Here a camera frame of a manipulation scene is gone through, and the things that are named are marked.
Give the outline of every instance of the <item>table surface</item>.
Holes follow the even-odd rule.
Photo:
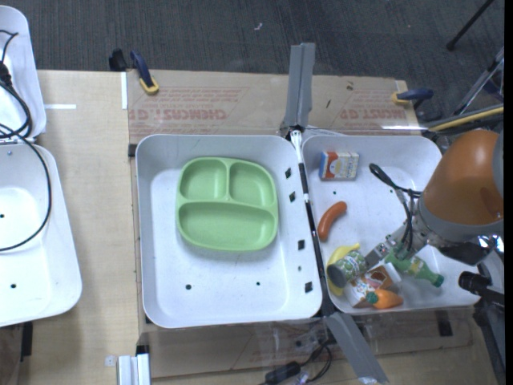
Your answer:
[[[32,355],[21,363],[19,383],[115,384],[116,369],[109,362],[133,355],[139,337],[129,132],[121,78],[119,73],[88,71],[39,71],[38,76],[45,104],[76,105],[48,108],[46,133],[38,143],[57,161],[83,293],[65,314],[34,321]],[[390,383],[497,383],[481,330],[471,319],[469,324],[471,340],[465,346],[379,356]],[[262,371],[256,370],[154,382],[262,380]],[[318,383],[360,381],[341,359]]]

